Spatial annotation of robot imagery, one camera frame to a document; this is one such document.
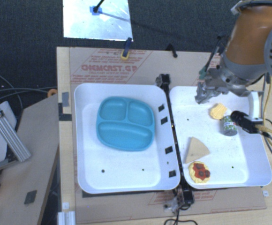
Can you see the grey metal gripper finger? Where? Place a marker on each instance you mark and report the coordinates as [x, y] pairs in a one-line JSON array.
[[209, 97], [199, 95]]

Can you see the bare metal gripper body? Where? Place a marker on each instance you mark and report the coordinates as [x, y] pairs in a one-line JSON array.
[[222, 82]]

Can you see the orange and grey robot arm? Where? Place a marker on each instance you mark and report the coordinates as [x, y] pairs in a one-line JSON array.
[[248, 36]]

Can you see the yellow ridged biscuit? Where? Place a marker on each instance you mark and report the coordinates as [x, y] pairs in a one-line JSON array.
[[217, 111]]

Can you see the small green and white can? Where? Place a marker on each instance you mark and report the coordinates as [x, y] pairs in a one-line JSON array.
[[229, 126]]

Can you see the thin black rod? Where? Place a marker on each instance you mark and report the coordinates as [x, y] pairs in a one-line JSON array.
[[173, 128]]

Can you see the beige pizza slice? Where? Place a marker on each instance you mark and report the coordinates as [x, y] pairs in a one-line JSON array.
[[195, 150]]

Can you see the white plastic tray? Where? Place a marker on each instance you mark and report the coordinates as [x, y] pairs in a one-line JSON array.
[[126, 167], [229, 153]]

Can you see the yellow pizza with red sauce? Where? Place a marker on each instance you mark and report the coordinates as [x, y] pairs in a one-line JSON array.
[[199, 172]]

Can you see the blue divided plate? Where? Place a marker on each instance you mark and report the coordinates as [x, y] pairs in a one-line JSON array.
[[124, 130]]

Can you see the brown cardboard board red print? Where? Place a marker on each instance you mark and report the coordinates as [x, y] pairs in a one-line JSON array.
[[117, 67]]

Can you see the black cylinder on white bracket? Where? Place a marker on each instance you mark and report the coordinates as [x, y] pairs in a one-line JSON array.
[[244, 121]]

